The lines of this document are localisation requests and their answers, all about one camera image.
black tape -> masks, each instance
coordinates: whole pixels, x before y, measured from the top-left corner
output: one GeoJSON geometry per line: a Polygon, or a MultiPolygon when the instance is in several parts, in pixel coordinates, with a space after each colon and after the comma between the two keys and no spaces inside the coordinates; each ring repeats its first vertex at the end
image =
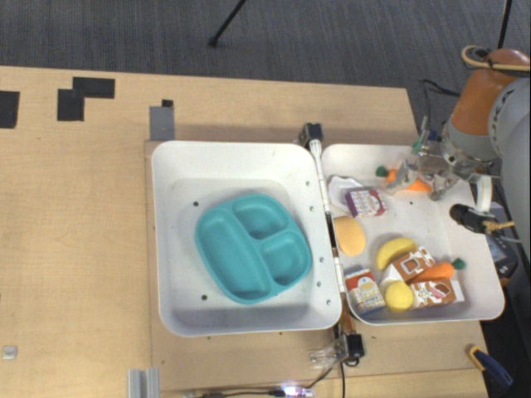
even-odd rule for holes
{"type": "Polygon", "coordinates": [[[84,121],[85,99],[75,90],[57,91],[57,121],[84,121]]]}
{"type": "Polygon", "coordinates": [[[85,97],[114,99],[114,80],[109,78],[85,78],[75,76],[72,88],[85,97]]]}
{"type": "Polygon", "coordinates": [[[17,125],[18,91],[0,91],[0,129],[14,129],[17,125]]]}

white tray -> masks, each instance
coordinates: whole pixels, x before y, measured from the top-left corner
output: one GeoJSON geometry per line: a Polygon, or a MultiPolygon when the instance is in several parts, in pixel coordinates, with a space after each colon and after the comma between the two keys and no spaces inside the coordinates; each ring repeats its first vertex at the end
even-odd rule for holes
{"type": "MultiPolygon", "coordinates": [[[[323,170],[328,177],[353,177],[364,186],[383,186],[375,178],[376,168],[399,167],[404,158],[411,158],[406,146],[374,146],[337,144],[323,153],[323,170]]],[[[404,235],[424,245],[436,260],[460,257],[466,268],[456,271],[465,295],[464,303],[428,308],[404,313],[384,309],[366,316],[357,316],[369,324],[442,322],[457,320],[487,320],[498,317],[504,309],[504,294],[483,235],[458,226],[450,218],[450,208],[456,203],[474,206],[470,187],[459,182],[439,202],[431,201],[426,193],[402,191],[394,197],[383,195],[387,212],[374,218],[359,220],[367,239],[365,251],[356,257],[342,256],[345,272],[369,268],[377,282],[381,273],[374,267],[378,247],[388,239],[404,235]]],[[[345,213],[333,206],[334,216],[345,213]]]]}
{"type": "Polygon", "coordinates": [[[311,330],[338,321],[338,280],[314,160],[306,150],[294,144],[174,141],[155,149],[152,166],[159,312],[169,331],[208,336],[311,330]],[[309,242],[312,268],[291,289],[245,305],[217,287],[197,251],[194,230],[205,211],[251,192],[274,197],[294,217],[309,242]]]}

small box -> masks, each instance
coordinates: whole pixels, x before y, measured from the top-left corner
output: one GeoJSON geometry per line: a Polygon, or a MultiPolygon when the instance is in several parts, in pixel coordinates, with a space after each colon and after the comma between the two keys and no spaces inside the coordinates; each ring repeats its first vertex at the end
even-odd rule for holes
{"type": "Polygon", "coordinates": [[[367,314],[385,307],[385,301],[369,269],[345,277],[348,296],[357,314],[367,314]]]}
{"type": "Polygon", "coordinates": [[[435,260],[424,246],[419,246],[394,260],[383,272],[381,285],[390,281],[401,280],[408,282],[417,277],[422,271],[435,264],[435,260]]]}
{"type": "Polygon", "coordinates": [[[359,216],[380,216],[386,210],[380,192],[371,187],[360,187],[345,195],[348,209],[354,218],[359,216]]]}
{"type": "Polygon", "coordinates": [[[452,302],[463,302],[465,297],[457,280],[433,280],[414,283],[412,308],[436,307],[452,302]]]}

banana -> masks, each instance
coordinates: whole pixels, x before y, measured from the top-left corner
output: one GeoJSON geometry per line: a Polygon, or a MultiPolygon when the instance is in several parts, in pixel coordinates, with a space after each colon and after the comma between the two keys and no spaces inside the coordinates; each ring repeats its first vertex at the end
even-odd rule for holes
{"type": "Polygon", "coordinates": [[[385,242],[376,253],[376,268],[385,269],[391,262],[417,248],[417,244],[409,237],[397,237],[385,242]]]}

blue handle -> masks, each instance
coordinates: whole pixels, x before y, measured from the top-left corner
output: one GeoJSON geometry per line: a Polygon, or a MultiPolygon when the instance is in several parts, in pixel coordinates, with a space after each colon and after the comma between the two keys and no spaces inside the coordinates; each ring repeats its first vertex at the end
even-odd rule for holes
{"type": "Polygon", "coordinates": [[[493,357],[482,351],[475,351],[474,357],[502,388],[509,389],[513,384],[511,375],[493,357]]]}

